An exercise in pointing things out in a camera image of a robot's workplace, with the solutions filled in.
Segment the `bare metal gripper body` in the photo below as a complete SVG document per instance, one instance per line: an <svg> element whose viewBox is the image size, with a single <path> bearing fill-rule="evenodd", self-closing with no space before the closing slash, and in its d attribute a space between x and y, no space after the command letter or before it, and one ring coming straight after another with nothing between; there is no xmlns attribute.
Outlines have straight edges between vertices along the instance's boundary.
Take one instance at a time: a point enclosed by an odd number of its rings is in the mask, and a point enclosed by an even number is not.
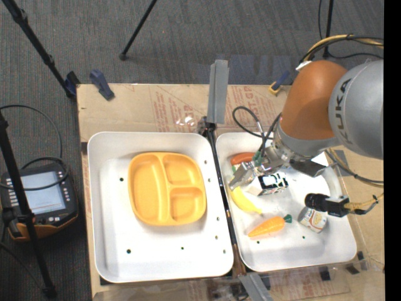
<svg viewBox="0 0 401 301"><path fill-rule="evenodd" d="M288 166L295 153L286 147L270 145L261 147L253 155L251 165L255 172L270 175L278 172L282 167Z"/></svg>

